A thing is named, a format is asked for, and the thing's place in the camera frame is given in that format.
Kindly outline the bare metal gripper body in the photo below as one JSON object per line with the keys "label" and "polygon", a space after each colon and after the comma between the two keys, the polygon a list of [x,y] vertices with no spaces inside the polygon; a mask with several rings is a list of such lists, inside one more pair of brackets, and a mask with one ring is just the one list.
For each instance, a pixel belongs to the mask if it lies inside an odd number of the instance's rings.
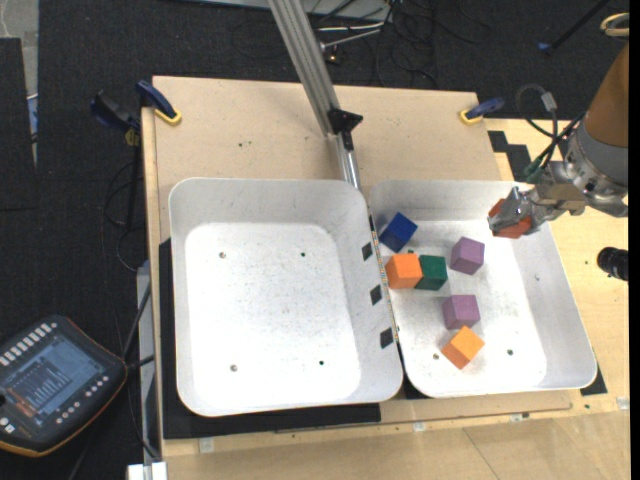
{"label": "bare metal gripper body", "polygon": [[551,161],[544,168],[531,167],[526,182],[533,188],[526,192],[528,206],[541,206],[544,222],[565,213],[582,215],[587,207],[615,218],[626,218],[624,202],[627,187],[578,161]]}

